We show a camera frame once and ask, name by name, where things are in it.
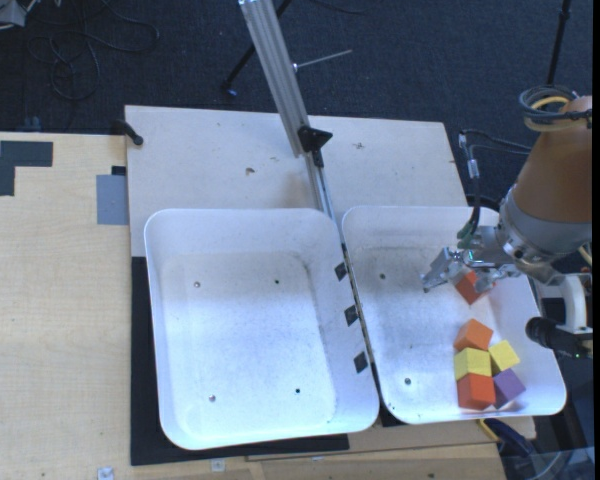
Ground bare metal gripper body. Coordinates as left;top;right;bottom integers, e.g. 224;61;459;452
458;224;565;285

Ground orange cube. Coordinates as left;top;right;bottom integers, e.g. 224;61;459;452
453;269;496;306
453;318;495;353
456;372;497;411

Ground white plastic tray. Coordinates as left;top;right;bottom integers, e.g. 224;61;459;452
340;204;568;426
143;207;381;452

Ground yellow cube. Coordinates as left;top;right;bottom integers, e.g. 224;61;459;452
488;339;522;375
453;347;493;382

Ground purple cube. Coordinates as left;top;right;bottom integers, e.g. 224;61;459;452
491;367;527;410

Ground black cylinder on white bracket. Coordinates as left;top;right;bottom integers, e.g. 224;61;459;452
524;272;594;362

